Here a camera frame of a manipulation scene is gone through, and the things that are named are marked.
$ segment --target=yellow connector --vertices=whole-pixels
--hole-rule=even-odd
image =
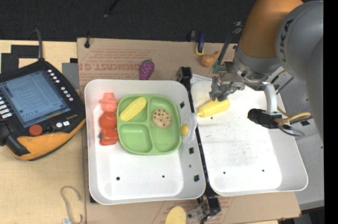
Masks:
[[[131,102],[120,114],[120,119],[124,122],[128,122],[139,114],[147,105],[147,99],[145,97],[138,97]]]

